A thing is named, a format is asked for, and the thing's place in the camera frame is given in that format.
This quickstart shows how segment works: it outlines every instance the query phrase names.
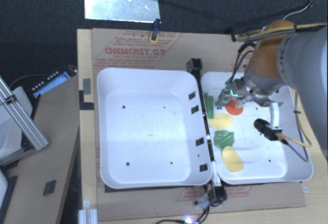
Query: robotic hand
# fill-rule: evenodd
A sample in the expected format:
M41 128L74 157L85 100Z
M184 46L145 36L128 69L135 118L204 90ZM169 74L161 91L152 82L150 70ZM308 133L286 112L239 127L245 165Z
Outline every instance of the robotic hand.
M271 36L270 30L277 31ZM269 96L288 85L298 92L327 159L327 26L309 25L298 29L292 22L276 21L262 34L254 38L247 35L244 39L259 42L256 46L248 43L241 47L243 50L253 46L255 50L244 77L233 80L233 74L219 95L216 107L226 105L231 98L237 100L236 107L250 100L268 107L272 103Z

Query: green object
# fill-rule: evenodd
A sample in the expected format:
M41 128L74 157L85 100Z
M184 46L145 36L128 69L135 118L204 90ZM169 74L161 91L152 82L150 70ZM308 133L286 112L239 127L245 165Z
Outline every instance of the green object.
M214 145L217 148L224 149L227 146L232 147L235 142L234 132L229 132L227 130L215 131Z
M209 96L207 93L204 94L206 113L208 119L214 118L214 97Z

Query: cardboard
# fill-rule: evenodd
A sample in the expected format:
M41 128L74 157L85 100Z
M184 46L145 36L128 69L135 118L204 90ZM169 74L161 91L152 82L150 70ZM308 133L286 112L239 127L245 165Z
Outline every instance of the cardboard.
M98 220L199 214L194 201L203 187L177 187L118 191L105 188L99 173L99 128L96 78L106 67L184 70L191 58L201 58L202 73L231 71L241 44L228 35L160 32L157 44L149 43L149 31L92 30L93 81ZM300 183L229 186L228 199L214 212L304 207Z

